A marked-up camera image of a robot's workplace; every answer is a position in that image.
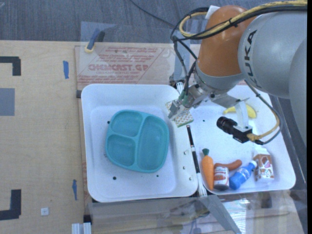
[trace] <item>wooden surface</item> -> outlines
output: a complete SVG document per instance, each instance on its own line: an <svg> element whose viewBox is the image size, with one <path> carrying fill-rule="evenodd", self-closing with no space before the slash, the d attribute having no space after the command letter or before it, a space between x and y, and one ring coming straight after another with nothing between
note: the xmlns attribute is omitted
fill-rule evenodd
<svg viewBox="0 0 312 234"><path fill-rule="evenodd" d="M76 98L78 45L0 41L0 56L21 59L21 76L12 76L11 64L0 63L0 88L15 89L15 115L0 116L0 211L10 209L11 190L21 189L21 215L19 219L0 220L1 234L70 233L73 223L83 222L84 199L90 198L83 189L86 164L80 99ZM63 61L69 64L68 79ZM168 73L172 71L172 66L166 68ZM283 201L275 208L256 211L246 218L246 233L303 233L288 192L281 196ZM49 207L50 214L41 216L40 210L45 207ZM210 223L210 231L222 230L216 224ZM159 231L151 226L152 230L142 233L172 233L170 228ZM95 233L106 233L93 228Z"/></svg>

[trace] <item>teal bowl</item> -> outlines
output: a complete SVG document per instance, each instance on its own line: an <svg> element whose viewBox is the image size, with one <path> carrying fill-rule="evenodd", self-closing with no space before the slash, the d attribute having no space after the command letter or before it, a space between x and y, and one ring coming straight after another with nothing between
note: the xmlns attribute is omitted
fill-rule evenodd
<svg viewBox="0 0 312 234"><path fill-rule="evenodd" d="M165 163L168 148L169 128L161 118L135 110L121 110L113 115L105 151L115 165L153 173Z"/></svg>

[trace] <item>orange carrot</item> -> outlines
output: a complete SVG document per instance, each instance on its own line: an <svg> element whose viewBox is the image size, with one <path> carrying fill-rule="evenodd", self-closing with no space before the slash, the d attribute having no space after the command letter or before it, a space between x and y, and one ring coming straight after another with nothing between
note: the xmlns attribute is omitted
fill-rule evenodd
<svg viewBox="0 0 312 234"><path fill-rule="evenodd" d="M207 181L209 190L214 189L214 160L208 156L209 149L204 148L203 150L204 157L201 160L201 165L203 167L205 179Z"/></svg>

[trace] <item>tin can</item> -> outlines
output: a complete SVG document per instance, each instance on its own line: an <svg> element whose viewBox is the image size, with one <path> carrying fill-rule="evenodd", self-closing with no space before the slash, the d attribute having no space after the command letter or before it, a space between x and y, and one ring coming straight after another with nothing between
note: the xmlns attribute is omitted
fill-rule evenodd
<svg viewBox="0 0 312 234"><path fill-rule="evenodd" d="M217 166L214 169L214 189L224 191L229 188L229 169L224 166Z"/></svg>

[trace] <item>plastic bottle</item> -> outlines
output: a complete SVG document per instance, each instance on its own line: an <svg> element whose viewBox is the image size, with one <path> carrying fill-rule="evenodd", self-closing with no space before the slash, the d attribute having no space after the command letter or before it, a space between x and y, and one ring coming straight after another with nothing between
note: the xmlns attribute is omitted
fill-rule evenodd
<svg viewBox="0 0 312 234"><path fill-rule="evenodd" d="M230 177L230 188L233 190L238 189L242 183L244 183L247 179L249 179L252 170L257 167L257 162L254 160L250 161L248 166L240 167L233 176Z"/></svg>

